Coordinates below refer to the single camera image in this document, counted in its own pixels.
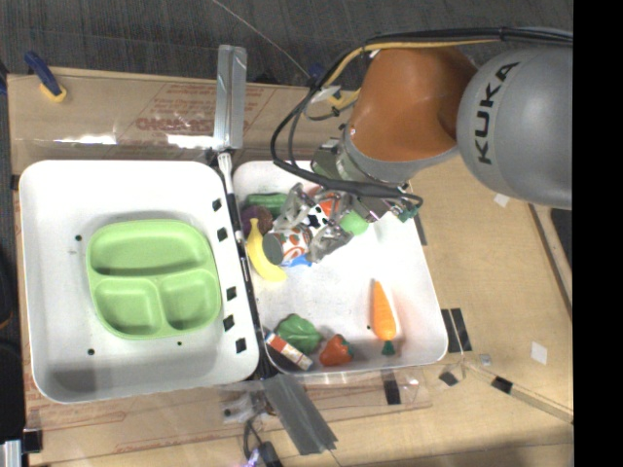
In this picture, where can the green divided plate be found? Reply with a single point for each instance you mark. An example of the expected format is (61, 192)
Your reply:
(151, 280)

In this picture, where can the red strawberry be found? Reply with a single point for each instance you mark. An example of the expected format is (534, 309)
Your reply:
(336, 351)

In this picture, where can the orange carrot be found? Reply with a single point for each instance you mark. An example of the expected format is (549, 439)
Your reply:
(383, 316)

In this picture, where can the green lettuce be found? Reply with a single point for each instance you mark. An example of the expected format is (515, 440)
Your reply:
(298, 333)

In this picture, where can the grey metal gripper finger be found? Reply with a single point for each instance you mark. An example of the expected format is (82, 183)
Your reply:
(328, 241)
(292, 207)

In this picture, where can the green cucumber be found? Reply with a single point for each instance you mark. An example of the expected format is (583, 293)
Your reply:
(265, 200)

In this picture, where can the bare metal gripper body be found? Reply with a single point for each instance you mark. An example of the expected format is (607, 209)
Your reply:
(336, 163)

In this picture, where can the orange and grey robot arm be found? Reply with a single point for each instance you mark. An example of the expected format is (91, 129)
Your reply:
(516, 124)

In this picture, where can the yellow banana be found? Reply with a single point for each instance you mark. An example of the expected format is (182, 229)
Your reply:
(260, 258)

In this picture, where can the white can with orange print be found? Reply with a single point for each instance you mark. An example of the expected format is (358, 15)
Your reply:
(287, 243)

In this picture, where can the red and white carton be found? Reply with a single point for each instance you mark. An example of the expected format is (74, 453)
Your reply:
(288, 351)

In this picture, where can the orange and white packet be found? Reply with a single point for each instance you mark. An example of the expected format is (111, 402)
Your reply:
(328, 205)

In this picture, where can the black and white carton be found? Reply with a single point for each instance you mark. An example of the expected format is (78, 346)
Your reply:
(317, 218)

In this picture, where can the white plastic tray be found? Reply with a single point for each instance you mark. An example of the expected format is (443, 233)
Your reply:
(63, 261)
(336, 299)

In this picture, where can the purple grapes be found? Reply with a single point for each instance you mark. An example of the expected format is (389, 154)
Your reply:
(255, 218)

